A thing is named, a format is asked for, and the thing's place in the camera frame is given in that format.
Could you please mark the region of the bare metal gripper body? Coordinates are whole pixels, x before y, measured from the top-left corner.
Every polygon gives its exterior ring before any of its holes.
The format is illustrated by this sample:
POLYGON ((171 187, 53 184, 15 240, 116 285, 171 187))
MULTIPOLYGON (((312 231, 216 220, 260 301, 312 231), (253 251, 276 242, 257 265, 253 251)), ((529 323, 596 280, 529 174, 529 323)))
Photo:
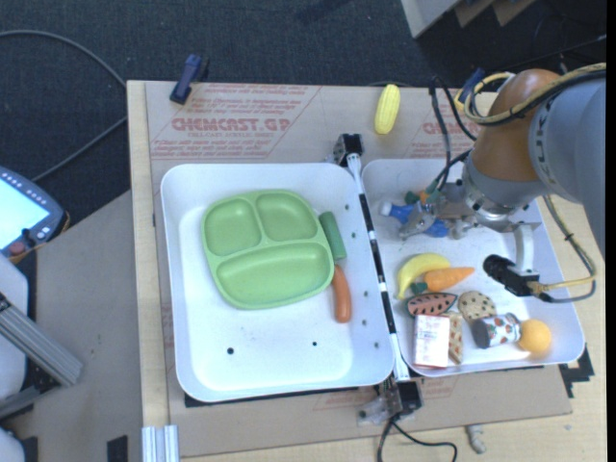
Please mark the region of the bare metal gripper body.
POLYGON ((437 217, 487 227, 499 233, 514 232, 522 226, 534 231, 540 221, 515 220, 518 207, 500 204, 472 183, 447 183, 432 203, 437 217))

